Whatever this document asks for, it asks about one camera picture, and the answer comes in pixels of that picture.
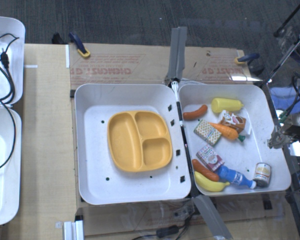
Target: yellow banana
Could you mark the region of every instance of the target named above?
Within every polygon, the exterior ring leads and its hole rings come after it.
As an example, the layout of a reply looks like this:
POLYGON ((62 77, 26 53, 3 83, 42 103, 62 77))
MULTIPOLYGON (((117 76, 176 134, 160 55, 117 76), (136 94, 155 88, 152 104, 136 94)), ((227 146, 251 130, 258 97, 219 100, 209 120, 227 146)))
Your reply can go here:
POLYGON ((226 186, 230 185, 230 182, 215 182, 207 177, 203 176, 201 173, 195 171, 194 178, 196 183, 203 189, 208 190, 210 192, 220 192, 224 190, 226 186))

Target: white bottle cap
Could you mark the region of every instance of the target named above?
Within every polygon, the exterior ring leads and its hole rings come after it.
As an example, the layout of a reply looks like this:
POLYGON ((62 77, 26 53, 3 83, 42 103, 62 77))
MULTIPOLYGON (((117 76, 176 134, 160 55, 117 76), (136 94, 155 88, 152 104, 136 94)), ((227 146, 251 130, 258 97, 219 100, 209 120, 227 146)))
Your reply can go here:
POLYGON ((250 186, 250 189, 253 190, 256 186, 257 186, 257 183, 253 180, 253 181, 252 181, 252 184, 251 184, 251 186, 250 186))

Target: hot dog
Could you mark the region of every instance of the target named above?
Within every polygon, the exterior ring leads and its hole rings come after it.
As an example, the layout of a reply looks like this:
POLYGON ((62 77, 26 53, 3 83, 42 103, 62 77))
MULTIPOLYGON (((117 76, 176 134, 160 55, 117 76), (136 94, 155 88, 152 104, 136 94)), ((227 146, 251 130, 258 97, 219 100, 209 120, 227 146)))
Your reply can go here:
POLYGON ((201 116, 203 116, 208 110, 207 105, 202 105, 199 109, 192 111, 192 112, 184 112, 183 115, 183 119, 184 120, 194 120, 197 119, 201 116))
POLYGON ((193 165, 193 169, 196 172, 201 173, 203 176, 205 176, 209 180, 211 180, 213 182, 219 181, 219 175, 214 173, 213 171, 210 171, 209 169, 207 169, 203 164, 201 164, 199 162, 199 160, 192 159, 192 165, 193 165))

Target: yellow plate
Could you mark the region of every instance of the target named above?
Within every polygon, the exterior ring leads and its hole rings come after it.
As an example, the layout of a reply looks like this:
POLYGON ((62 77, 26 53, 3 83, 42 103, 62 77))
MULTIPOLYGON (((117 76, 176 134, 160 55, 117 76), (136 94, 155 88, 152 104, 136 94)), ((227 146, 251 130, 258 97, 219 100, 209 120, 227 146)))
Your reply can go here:
POLYGON ((172 143, 165 120, 151 111, 114 114, 107 126, 110 153, 115 165, 126 172, 144 172, 166 166, 172 143))

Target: silver can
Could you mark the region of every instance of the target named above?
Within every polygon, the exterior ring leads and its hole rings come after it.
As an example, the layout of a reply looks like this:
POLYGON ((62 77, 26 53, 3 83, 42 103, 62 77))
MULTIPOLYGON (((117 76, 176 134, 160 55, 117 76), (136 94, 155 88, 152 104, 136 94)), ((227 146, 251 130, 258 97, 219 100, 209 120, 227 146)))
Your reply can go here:
POLYGON ((271 166, 264 162, 259 162, 256 164, 254 178, 256 185, 261 188, 269 186, 271 177, 271 166))

